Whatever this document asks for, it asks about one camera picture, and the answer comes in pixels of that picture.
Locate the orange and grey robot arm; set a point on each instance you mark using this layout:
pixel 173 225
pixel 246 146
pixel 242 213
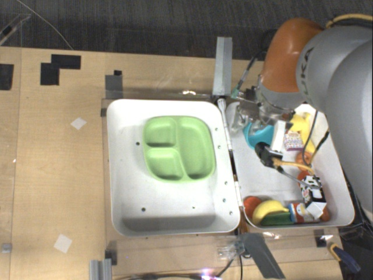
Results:
pixel 344 98

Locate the black cylinder on white bracket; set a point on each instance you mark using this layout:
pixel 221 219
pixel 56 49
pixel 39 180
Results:
pixel 266 153

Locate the yellow banana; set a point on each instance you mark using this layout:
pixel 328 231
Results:
pixel 268 209

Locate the green block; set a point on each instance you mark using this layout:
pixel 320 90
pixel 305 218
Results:
pixel 277 219

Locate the red and white can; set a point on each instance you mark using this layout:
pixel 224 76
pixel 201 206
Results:
pixel 300 213

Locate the green divided plate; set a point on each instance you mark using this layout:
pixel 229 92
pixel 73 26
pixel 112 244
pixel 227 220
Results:
pixel 193 147

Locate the orange toy sausage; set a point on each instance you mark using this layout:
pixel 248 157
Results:
pixel 325 214

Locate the small white box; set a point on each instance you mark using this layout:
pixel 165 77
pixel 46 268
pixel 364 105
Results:
pixel 316 209

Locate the black and white carton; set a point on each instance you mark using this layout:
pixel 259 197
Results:
pixel 316 192

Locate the teal bowl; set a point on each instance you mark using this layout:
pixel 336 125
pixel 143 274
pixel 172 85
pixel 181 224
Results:
pixel 256 140

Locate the red toy tomato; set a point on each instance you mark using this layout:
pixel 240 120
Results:
pixel 250 203

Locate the orange toy fruit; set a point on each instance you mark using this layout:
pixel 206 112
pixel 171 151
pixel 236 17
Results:
pixel 303 157

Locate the small white dotted carton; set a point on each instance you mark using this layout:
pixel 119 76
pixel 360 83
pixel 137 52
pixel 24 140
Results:
pixel 293 141

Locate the red-orange toy carrot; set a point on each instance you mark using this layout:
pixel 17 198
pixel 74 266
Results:
pixel 303 175

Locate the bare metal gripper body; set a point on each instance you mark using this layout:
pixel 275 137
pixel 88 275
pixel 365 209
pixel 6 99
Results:
pixel 252 104

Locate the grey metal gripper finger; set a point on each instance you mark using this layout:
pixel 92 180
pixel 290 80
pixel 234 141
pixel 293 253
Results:
pixel 258 124
pixel 238 121

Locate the white plastic tray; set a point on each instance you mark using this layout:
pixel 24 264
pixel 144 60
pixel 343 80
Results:
pixel 262 179
pixel 175 203

